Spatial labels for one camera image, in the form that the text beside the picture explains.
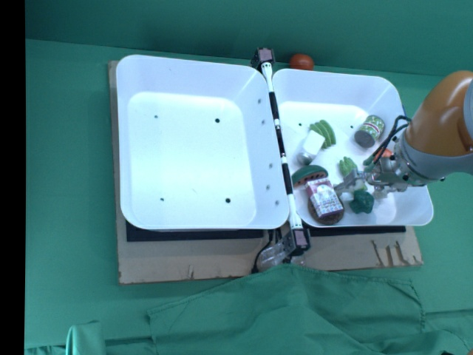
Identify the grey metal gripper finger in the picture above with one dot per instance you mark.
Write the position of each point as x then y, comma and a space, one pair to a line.
349, 182

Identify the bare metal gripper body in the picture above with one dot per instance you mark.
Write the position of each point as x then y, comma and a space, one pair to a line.
388, 174

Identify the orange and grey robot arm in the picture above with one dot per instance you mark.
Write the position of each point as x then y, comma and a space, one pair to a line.
439, 124

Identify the white cauliflower piece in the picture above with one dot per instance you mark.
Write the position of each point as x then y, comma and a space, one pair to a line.
349, 195

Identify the green asparagus bunch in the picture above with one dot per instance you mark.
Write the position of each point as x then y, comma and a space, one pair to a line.
347, 166

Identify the green broccoli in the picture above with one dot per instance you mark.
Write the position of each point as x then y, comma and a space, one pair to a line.
362, 202

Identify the red and white carton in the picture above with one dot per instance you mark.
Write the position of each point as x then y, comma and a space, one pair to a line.
325, 198

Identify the green watermelon slice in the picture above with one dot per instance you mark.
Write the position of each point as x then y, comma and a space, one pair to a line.
308, 173

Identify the brown biscuit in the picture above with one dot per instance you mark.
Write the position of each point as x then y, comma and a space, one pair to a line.
329, 218

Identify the green can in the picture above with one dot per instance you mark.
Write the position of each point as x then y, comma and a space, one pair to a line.
370, 131

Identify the white bottle with silver cap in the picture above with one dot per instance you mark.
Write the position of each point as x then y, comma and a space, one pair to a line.
312, 144

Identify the green pea pods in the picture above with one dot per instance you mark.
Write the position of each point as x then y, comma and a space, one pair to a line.
327, 133

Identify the white plastic tray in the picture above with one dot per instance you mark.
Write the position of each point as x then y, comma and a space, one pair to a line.
332, 91
184, 161

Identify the black and white thin rod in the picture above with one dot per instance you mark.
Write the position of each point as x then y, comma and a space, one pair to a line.
275, 111

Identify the clear plastic bottle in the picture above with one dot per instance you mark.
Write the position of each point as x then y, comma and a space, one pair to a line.
269, 257

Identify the red tomato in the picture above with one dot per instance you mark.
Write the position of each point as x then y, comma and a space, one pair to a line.
301, 62

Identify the green cloth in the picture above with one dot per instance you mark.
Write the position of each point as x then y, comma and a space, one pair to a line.
295, 309

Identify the brown cardboard board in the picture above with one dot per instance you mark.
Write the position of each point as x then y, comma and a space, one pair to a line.
221, 261

